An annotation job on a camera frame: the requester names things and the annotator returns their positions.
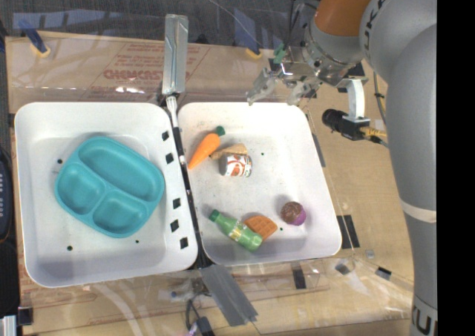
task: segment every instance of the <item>black cable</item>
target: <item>black cable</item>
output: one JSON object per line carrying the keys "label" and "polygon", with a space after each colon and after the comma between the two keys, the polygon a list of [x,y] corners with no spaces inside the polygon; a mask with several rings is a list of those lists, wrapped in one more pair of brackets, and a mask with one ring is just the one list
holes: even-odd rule
{"label": "black cable", "polygon": [[198,314],[198,311],[196,310],[196,307],[194,307],[193,302],[194,300],[199,297],[200,295],[205,295],[207,297],[211,297],[211,294],[208,291],[200,291],[196,293],[192,299],[189,299],[188,302],[186,302],[186,313],[185,313],[185,324],[186,328],[188,330],[191,329],[191,323],[190,323],[190,311],[193,309],[193,312],[197,318],[197,320],[201,319],[201,316]]}
{"label": "black cable", "polygon": [[374,80],[374,91],[376,92],[375,96],[376,96],[376,102],[378,103],[379,114],[381,114],[383,123],[386,125],[386,114],[384,113],[383,105],[381,103],[381,99],[384,98],[384,96],[381,95],[381,93],[379,92],[378,75],[374,71],[373,71],[373,80]]}
{"label": "black cable", "polygon": [[8,36],[7,29],[3,25],[3,22],[0,19],[0,51],[5,52],[5,37]]}
{"label": "black cable", "polygon": [[389,145],[387,144],[387,142],[383,141],[381,138],[379,138],[377,136],[370,136],[369,138],[367,138],[367,140],[371,141],[371,142],[374,142],[374,143],[377,143],[377,144],[380,144],[380,145],[383,145],[386,148],[389,148]]}
{"label": "black cable", "polygon": [[[1,247],[8,247],[12,252],[13,252],[13,255],[17,255],[17,251],[16,251],[16,241],[9,235],[8,238],[3,242],[1,243]],[[13,278],[15,280],[15,286],[18,286],[18,271],[15,267],[15,275],[9,275],[10,278]],[[15,308],[18,308],[18,305],[19,305],[19,290],[17,289],[16,290],[16,294],[14,299],[11,301],[10,304],[8,304],[7,306],[8,307],[3,307],[3,303],[1,304],[1,310],[0,310],[0,319],[3,318],[4,316],[7,316],[9,314],[13,314],[14,313],[14,309]]]}
{"label": "black cable", "polygon": [[287,29],[287,31],[289,32],[289,34],[287,35],[287,38],[289,38],[289,35],[290,35],[290,33],[292,32],[292,16],[293,16],[293,13],[294,13],[294,3],[295,3],[295,0],[290,0],[289,28]]}
{"label": "black cable", "polygon": [[11,159],[9,153],[3,148],[3,146],[0,145],[0,159],[2,157],[7,162],[8,168],[11,170],[12,169],[12,159]]}

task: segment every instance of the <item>clear plastic sheet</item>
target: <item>clear plastic sheet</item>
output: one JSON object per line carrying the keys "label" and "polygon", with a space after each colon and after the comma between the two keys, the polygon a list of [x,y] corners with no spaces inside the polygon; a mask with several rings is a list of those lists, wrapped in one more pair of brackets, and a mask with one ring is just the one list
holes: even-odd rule
{"label": "clear plastic sheet", "polygon": [[[147,49],[142,57],[152,54],[158,62],[162,57],[160,40],[54,32],[41,32],[41,35],[52,47],[47,58],[29,55],[30,45],[24,37],[7,40],[11,113],[26,102],[38,100],[157,100],[159,77],[152,79],[147,89],[139,89],[143,92],[131,92],[127,86],[137,80],[137,75],[123,80],[109,79],[110,82],[103,79],[100,84],[97,77],[110,70],[111,61],[124,63],[117,58],[122,55],[120,50],[130,45]],[[243,47],[189,45],[187,91],[180,96],[179,104],[245,101],[246,91],[272,57],[271,50],[262,50],[262,53],[262,57],[255,59]],[[12,57],[20,54],[24,58]],[[110,92],[114,97],[93,97],[91,93],[97,89],[91,88],[96,86],[112,88]],[[370,98],[371,84],[367,84],[365,90]],[[279,87],[271,100],[285,101],[288,94],[285,87]],[[367,115],[377,127],[376,102],[368,100]],[[302,100],[299,106],[315,135],[335,212],[342,220],[341,231],[348,233],[348,245],[337,255],[321,260],[228,268],[258,312],[256,321],[231,327],[214,298],[207,295],[197,269],[47,289],[29,278],[19,237],[21,306],[33,309],[33,324],[23,327],[24,334],[184,336],[188,332],[187,322],[195,322],[197,314],[208,319],[216,335],[270,335],[293,331],[308,332],[299,335],[314,335],[316,329],[327,332],[334,329],[338,335],[354,335],[348,326],[378,322],[389,322],[387,324],[393,326],[400,320],[406,325],[412,300],[412,261],[387,150],[369,142],[348,142],[321,124],[321,113],[325,109],[345,110],[347,106],[346,96],[336,90],[322,87],[317,99]],[[11,139],[14,150],[13,134]],[[21,235],[18,197],[16,199],[16,227],[17,234]],[[357,238],[353,237],[351,225],[356,229]]]}

